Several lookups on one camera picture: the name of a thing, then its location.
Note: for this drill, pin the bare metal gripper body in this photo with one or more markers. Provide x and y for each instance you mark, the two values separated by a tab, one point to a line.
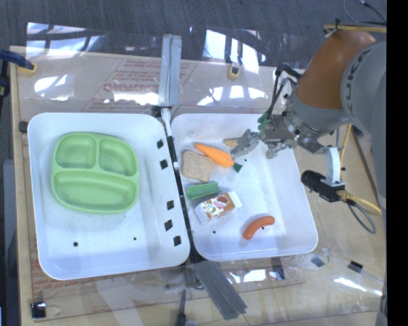
280	132

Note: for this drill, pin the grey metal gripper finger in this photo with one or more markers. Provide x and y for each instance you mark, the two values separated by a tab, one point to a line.
245	143
273	152

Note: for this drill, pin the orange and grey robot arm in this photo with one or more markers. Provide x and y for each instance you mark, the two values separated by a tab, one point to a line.
326	73

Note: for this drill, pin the tan biscuit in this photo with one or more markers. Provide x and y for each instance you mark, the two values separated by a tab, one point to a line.
230	142

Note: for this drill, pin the orange carrot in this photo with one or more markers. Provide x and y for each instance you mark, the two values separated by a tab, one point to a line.
216	155

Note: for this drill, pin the white plastic tray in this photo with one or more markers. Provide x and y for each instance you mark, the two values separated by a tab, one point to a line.
275	189
98	239

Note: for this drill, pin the brown bread slice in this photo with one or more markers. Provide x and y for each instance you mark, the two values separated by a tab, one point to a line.
195	166

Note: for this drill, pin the green celery stick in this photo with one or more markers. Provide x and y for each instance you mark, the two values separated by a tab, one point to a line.
201	190

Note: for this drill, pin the white and orange carton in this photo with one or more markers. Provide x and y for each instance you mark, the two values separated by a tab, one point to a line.
217	207

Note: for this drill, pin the orange sausage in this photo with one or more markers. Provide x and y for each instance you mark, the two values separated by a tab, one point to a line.
256	226

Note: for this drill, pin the green divided plate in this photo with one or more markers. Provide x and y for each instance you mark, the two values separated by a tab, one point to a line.
92	178

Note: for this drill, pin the black cylinder on white bracket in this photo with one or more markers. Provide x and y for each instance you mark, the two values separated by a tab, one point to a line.
321	182

